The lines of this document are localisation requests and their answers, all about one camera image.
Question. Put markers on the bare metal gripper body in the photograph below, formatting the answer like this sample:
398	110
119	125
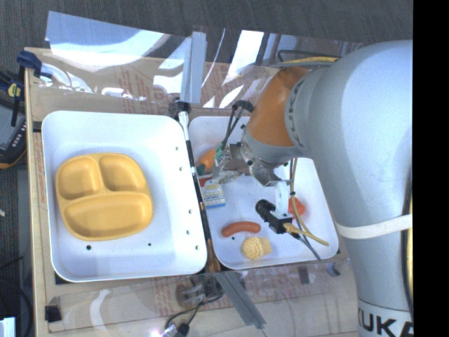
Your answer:
242	165

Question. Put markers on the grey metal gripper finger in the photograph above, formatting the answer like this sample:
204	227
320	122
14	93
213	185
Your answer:
216	175
232	178

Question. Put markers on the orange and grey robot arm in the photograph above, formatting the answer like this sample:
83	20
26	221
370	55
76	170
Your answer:
358	146

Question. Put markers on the small red toy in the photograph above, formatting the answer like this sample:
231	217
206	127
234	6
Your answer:
203	181

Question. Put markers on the orange carrot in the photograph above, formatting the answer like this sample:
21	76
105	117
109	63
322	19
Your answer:
208	159

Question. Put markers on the blue and white carton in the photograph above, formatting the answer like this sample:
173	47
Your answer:
214	197

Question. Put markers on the thin black and white rod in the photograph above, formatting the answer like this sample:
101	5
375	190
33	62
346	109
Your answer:
196	184

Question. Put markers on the white plastic tray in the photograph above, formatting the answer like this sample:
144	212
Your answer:
115	132
242	202

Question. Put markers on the brown sausage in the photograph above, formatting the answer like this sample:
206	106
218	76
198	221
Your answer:
241	228

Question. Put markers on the orange toy food piece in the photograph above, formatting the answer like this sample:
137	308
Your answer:
298	207

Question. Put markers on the yellow corn cob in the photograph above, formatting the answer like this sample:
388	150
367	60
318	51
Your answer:
256	248

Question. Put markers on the yellow divided plate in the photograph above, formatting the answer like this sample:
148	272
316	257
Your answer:
105	202

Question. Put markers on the brown cardboard board red print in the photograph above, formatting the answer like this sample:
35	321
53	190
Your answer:
105	304

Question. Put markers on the black cylinder on white bracket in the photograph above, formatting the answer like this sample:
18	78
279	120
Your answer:
275	214

